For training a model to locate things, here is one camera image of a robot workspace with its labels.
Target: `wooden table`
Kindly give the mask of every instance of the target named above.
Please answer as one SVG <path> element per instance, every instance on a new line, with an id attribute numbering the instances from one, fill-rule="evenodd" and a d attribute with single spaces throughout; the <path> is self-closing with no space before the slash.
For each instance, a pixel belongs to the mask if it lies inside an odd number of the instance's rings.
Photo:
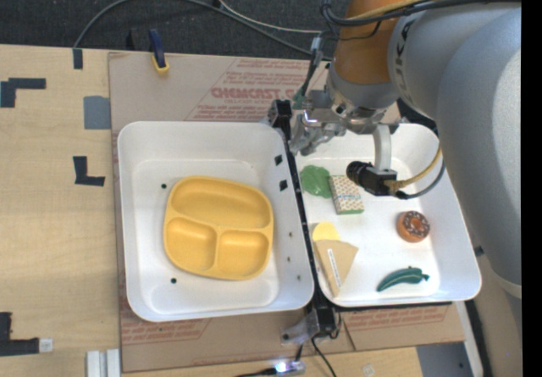
<path id="1" fill-rule="evenodd" d="M 0 375 L 83 376 L 86 352 L 120 347 L 111 131 L 83 125 L 83 97 L 109 96 L 108 51 L 85 50 L 84 71 L 74 70 L 69 48 L 1 46 L 0 62 L 0 80 L 47 80 L 0 108 L 0 312 L 13 313 L 12 339 L 54 342 L 53 352 L 0 358 Z M 73 156 L 87 156 L 88 175 L 105 185 L 75 186 Z M 330 375 L 321 358 L 305 360 L 307 375 Z M 329 361 L 340 377 L 422 375 L 414 347 Z M 268 366 L 124 375 L 234 376 Z"/>

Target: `blue clamp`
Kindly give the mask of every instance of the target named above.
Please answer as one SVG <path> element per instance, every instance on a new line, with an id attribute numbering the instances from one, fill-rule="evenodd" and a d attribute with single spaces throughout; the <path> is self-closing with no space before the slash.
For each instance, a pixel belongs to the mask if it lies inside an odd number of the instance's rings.
<path id="1" fill-rule="evenodd" d="M 154 64 L 154 68 L 158 73 L 165 74 L 169 70 L 169 64 L 163 52 L 162 38 L 158 34 L 158 30 L 150 29 L 149 39 L 151 40 L 152 63 Z"/>

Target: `white plastic tray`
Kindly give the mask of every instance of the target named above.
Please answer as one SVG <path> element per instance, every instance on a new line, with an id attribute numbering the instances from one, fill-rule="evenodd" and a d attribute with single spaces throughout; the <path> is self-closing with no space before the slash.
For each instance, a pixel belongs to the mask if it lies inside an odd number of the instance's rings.
<path id="1" fill-rule="evenodd" d="M 126 289 L 141 318 L 170 321 L 284 311 L 310 301 L 314 282 L 276 130 L 256 123 L 136 122 L 120 131 L 118 152 Z M 215 280 L 184 272 L 169 261 L 162 234 L 169 189 L 189 175 L 237 180 L 266 194 L 274 211 L 274 244 L 259 276 Z M 287 185 L 283 190 L 281 181 Z"/>
<path id="2" fill-rule="evenodd" d="M 398 179 L 410 178 L 432 161 L 438 148 L 434 133 L 421 125 L 404 124 L 391 137 L 391 168 Z M 374 143 L 370 135 L 347 133 L 321 144 L 309 156 L 296 157 L 297 169 L 322 166 L 332 175 L 345 175 L 351 161 L 374 162 Z M 424 189 L 438 174 L 440 164 L 418 183 L 403 190 L 412 194 Z M 337 215 L 331 200 L 302 193 L 309 228 L 319 222 L 335 225 L 343 241 L 359 248 L 351 271 L 337 297 L 319 271 L 318 281 L 324 295 L 338 306 L 372 307 L 467 300 L 478 294 L 481 277 L 467 228 L 448 174 L 429 193 L 408 201 L 394 197 L 376 197 L 360 188 L 365 211 Z M 398 215 L 407 210 L 423 213 L 431 224 L 429 237 L 419 243 L 407 243 L 396 233 Z M 376 292 L 377 284 L 390 272 L 419 267 L 429 274 L 420 284 L 401 284 Z"/>

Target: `green vegetable toy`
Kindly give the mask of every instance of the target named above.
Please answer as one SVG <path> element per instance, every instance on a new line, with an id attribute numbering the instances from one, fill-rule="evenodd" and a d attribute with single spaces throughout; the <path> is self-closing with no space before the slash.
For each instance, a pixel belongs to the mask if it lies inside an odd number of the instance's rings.
<path id="1" fill-rule="evenodd" d="M 408 269 L 401 269 L 388 274 L 380 281 L 376 291 L 382 291 L 397 284 L 419 284 L 422 280 L 427 279 L 429 279 L 428 274 L 422 273 L 421 269 L 409 266 Z"/>

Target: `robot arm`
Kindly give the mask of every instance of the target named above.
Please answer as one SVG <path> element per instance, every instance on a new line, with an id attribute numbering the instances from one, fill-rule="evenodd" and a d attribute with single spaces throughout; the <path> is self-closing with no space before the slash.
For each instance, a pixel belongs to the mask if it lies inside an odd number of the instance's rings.
<path id="1" fill-rule="evenodd" d="M 432 119 L 521 335 L 521 0 L 352 0 L 345 19 L 331 1 L 322 12 L 338 46 L 324 91 L 304 96 L 291 151 L 373 133 L 399 97 Z"/>

